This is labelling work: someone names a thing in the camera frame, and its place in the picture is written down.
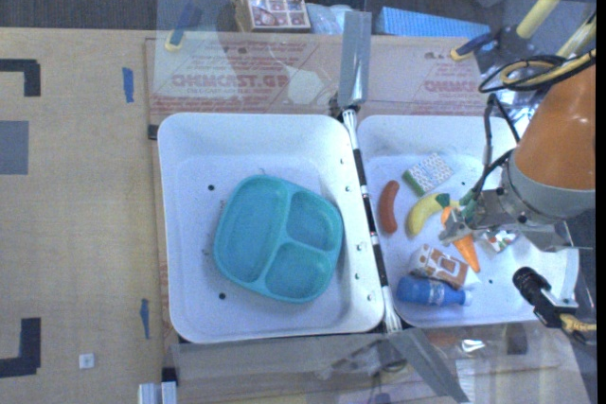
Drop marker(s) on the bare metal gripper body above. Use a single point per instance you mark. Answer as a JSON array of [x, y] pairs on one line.
[[492, 210]]

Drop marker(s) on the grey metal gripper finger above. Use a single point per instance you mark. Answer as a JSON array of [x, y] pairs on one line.
[[452, 234], [458, 217]]

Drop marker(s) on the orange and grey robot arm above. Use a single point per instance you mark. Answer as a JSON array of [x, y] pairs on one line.
[[558, 132]]

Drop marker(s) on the orange carrot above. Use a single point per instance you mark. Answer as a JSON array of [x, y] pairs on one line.
[[468, 253]]

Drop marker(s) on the small white packet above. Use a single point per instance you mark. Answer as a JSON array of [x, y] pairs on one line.
[[497, 242]]

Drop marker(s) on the brown and white carton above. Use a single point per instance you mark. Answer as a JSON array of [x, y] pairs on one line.
[[438, 265]]

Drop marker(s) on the yellow banana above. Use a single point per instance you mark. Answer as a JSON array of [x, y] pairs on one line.
[[419, 215]]

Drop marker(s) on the green and white patterned carton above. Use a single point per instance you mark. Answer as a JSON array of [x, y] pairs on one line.
[[428, 172]]

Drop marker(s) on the blue bottle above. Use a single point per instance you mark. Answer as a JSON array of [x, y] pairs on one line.
[[421, 291]]

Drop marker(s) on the red-brown toy sausage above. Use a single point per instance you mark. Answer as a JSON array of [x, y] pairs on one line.
[[388, 208]]

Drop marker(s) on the white plastic tray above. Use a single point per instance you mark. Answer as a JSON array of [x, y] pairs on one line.
[[497, 303], [199, 251]]

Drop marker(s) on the teal divided plate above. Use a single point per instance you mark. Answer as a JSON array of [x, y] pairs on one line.
[[265, 227]]

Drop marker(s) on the blue foam block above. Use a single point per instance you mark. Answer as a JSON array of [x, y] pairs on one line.
[[426, 22]]

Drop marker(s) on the printed picture box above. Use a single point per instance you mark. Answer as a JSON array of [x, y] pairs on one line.
[[277, 7]]

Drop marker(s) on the brown cardboard board red print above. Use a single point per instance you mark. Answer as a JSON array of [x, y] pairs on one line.
[[199, 101]]

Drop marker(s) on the small white square tile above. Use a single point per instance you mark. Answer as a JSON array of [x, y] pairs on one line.
[[86, 360]]

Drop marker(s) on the black cylinder on white bracket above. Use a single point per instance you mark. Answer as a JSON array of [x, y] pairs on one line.
[[544, 298]]

